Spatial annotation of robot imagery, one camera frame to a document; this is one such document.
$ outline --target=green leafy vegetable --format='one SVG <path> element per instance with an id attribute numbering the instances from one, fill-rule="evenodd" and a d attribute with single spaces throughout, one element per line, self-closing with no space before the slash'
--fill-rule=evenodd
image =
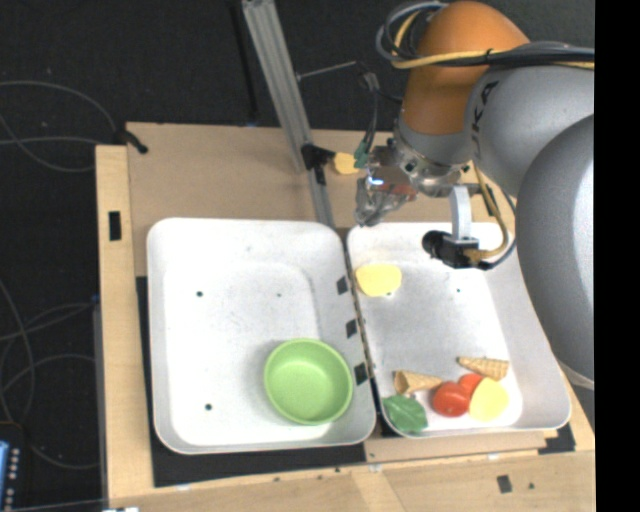
<path id="1" fill-rule="evenodd" d="M 394 395 L 382 400 L 391 423 L 402 432 L 420 432 L 427 427 L 424 407 L 413 398 Z"/>

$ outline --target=green bowl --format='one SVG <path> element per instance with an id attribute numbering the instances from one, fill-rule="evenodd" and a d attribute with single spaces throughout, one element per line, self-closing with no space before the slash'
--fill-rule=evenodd
<path id="1" fill-rule="evenodd" d="M 271 352 L 264 386 L 278 412 L 302 425 L 335 421 L 353 396 L 344 358 L 326 343 L 307 338 L 286 341 Z"/>

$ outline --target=dark background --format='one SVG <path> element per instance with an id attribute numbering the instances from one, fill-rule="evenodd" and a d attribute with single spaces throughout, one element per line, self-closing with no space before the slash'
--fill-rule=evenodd
<path id="1" fill-rule="evenodd" d="M 393 0 L 280 0 L 278 10 L 299 73 L 361 60 L 381 86 L 402 94 L 405 72 L 392 71 L 373 47 Z M 532 40 L 595 46 L 595 0 L 490 0 Z M 77 89 L 98 102 L 121 127 L 127 121 L 276 126 L 266 85 L 237 1 L 223 0 L 2 0 L 0 84 L 39 80 Z M 255 101 L 248 92 L 238 39 L 248 52 Z M 364 130 L 370 97 L 354 68 L 301 83 L 313 128 Z M 396 107 L 387 102 L 379 128 L 389 130 Z M 34 86 L 0 87 L 0 114 L 19 137 L 75 135 L 111 142 L 101 114 L 73 95 Z M 0 127 L 0 141 L 9 135 Z M 62 166 L 93 162 L 93 147 L 39 143 L 29 148 Z M 55 172 L 28 159 L 15 144 L 0 144 L 0 279 L 24 322 L 68 303 L 99 298 L 93 172 Z M 16 331 L 0 297 L 0 335 Z M 91 310 L 29 337 L 33 358 L 93 355 Z M 0 342 L 4 350 L 6 341 Z M 0 369 L 5 384 L 28 359 L 13 345 Z M 38 366 L 33 404 L 23 424 L 29 442 L 68 465 L 98 460 L 94 370 L 86 360 Z M 593 396 L 580 392 L 593 416 Z M 6 399 L 22 418 L 29 396 L 23 378 Z M 99 471 L 62 469 L 33 457 L 28 505 L 99 498 Z"/>

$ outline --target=white tray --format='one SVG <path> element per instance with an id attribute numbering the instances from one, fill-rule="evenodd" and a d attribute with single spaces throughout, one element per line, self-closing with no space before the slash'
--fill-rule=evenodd
<path id="1" fill-rule="evenodd" d="M 380 398 L 396 394 L 396 370 L 455 381 L 468 373 L 456 357 L 471 356 L 511 362 L 502 381 L 510 404 L 498 419 L 483 423 L 468 414 L 441 416 L 433 411 L 429 393 L 419 392 L 416 398 L 426 409 L 428 427 L 416 434 L 398 433 L 433 437 L 562 426 L 569 419 L 571 403 L 515 251 L 490 271 L 454 270 L 423 250 L 422 237 L 430 230 L 451 232 L 451 224 L 385 223 L 356 227 L 348 235 L 354 270 L 370 263 L 391 263 L 403 274 L 401 287 L 390 296 L 357 292 Z M 501 241 L 495 224 L 473 224 L 472 235 L 481 247 L 495 247 Z"/>
<path id="2" fill-rule="evenodd" d="M 282 418 L 262 383 L 267 356 L 291 338 L 323 340 L 352 369 L 365 361 L 335 232 L 312 222 L 166 219 L 151 229 L 147 256 L 154 420 L 167 447 L 259 451 L 370 435 L 368 380 L 341 418 L 320 426 Z"/>

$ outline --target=wooden table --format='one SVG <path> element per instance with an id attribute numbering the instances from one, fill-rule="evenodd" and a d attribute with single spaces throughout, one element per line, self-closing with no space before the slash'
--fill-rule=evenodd
<path id="1" fill-rule="evenodd" d="M 592 510 L 595 437 L 575 395 L 574 451 L 539 455 L 557 432 L 456 439 L 383 438 L 367 461 L 345 467 L 250 475 L 154 487 L 139 330 L 136 276 L 146 274 L 145 238 L 171 216 L 315 220 L 307 177 L 292 169 L 277 128 L 130 123 L 149 147 L 99 146 L 97 161 L 106 496 L 142 510 Z M 314 131 L 317 145 L 352 152 L 362 134 Z M 388 134 L 380 134 L 379 141 Z M 339 231 L 354 225 L 356 175 L 328 169 Z M 472 199 L 474 220 L 487 215 Z M 503 212 L 508 207 L 499 199 Z M 424 197 L 388 221 L 447 221 L 446 200 Z M 507 221 L 513 218 L 507 215 Z M 510 492 L 501 492 L 498 477 Z"/>

